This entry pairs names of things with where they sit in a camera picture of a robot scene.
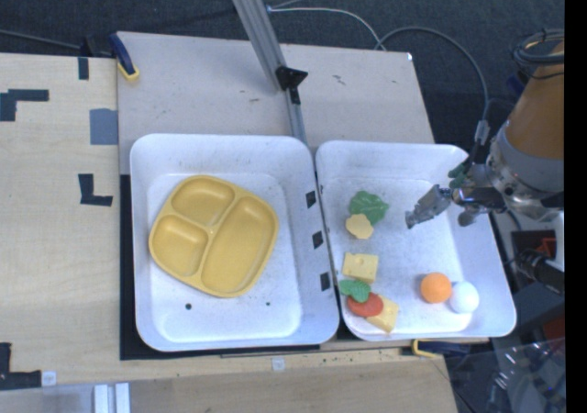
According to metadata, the yellow toy cheese block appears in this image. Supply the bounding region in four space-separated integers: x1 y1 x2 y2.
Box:
341 251 381 285

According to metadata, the white plastic tray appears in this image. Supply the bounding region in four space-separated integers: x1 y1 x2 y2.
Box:
129 132 341 353
315 140 518 343

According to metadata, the yellow divided plate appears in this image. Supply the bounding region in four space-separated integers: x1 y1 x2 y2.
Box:
147 173 281 299

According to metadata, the yellow toy biscuit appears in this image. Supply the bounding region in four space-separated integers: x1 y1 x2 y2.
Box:
344 213 375 240

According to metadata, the orange ball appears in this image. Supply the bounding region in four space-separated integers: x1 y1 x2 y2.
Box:
419 272 453 305

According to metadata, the green toy lettuce leaf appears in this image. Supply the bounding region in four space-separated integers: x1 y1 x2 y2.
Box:
348 190 391 227

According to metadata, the black cylinder on white bracket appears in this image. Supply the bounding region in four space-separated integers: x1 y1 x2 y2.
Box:
516 212 566 296

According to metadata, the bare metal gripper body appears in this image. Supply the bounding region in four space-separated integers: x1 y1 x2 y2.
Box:
450 154 566 222

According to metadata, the small green toy leaf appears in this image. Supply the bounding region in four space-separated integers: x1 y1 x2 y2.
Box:
338 278 372 305

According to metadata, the red toy tomato slice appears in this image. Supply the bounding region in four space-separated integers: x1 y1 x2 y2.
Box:
346 292 385 318

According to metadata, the yellow toy cheese wedge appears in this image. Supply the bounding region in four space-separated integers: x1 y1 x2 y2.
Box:
365 295 401 335

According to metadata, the pale wood board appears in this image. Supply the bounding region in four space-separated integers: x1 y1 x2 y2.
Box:
116 30 490 360

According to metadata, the white toy egg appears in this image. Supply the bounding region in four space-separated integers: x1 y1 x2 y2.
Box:
449 281 481 315

